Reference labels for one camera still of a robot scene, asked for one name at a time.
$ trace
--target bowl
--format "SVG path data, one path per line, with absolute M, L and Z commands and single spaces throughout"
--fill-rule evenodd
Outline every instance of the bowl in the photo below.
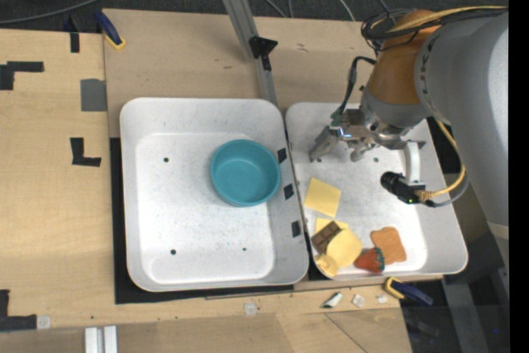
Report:
M 276 157 L 263 145 L 250 140 L 233 140 L 221 145 L 212 157 L 210 173 L 218 195 L 237 207 L 267 202 L 281 183 Z

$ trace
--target black mat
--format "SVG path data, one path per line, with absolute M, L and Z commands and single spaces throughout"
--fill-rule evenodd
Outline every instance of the black mat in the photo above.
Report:
M 237 294 L 284 293 L 293 290 L 293 285 L 243 287 L 235 289 L 201 289 L 164 293 L 152 293 L 134 284 L 126 268 L 125 213 L 123 203 L 122 145 L 119 138 L 110 139 L 112 178 L 112 225 L 114 235 L 114 289 L 116 304 L 154 303 L 182 298 L 223 296 Z M 311 259 L 309 279 L 326 279 Z

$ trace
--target brown toast toy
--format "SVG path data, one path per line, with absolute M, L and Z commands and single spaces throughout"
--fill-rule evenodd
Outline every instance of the brown toast toy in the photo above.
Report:
M 407 259 L 397 228 L 385 227 L 378 231 L 372 231 L 371 241 L 384 253 L 386 265 L 394 262 L 404 262 Z

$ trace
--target blue plate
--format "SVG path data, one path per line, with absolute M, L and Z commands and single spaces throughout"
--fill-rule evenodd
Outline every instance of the blue plate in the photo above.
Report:
M 255 206 L 268 201 L 279 188 L 276 157 L 249 140 L 233 140 L 218 148 L 210 167 L 213 186 L 232 206 Z

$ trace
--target small white piece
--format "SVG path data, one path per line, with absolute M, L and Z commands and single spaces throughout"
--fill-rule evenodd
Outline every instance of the small white piece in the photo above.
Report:
M 36 328 L 38 330 L 45 330 L 51 327 L 51 318 L 47 315 L 37 317 L 36 319 Z
M 363 298 L 359 294 L 355 294 L 355 296 L 351 300 L 351 303 L 353 303 L 358 308 L 362 308 L 364 306 L 364 303 L 365 303 L 365 298 Z
M 377 298 L 378 304 L 386 304 L 388 302 L 388 298 L 385 294 L 377 294 L 375 297 Z
M 335 307 L 342 299 L 344 298 L 342 293 L 336 293 L 331 298 L 329 298 L 320 308 L 333 308 Z
M 245 303 L 245 315 L 252 316 L 257 313 L 257 306 L 255 303 Z

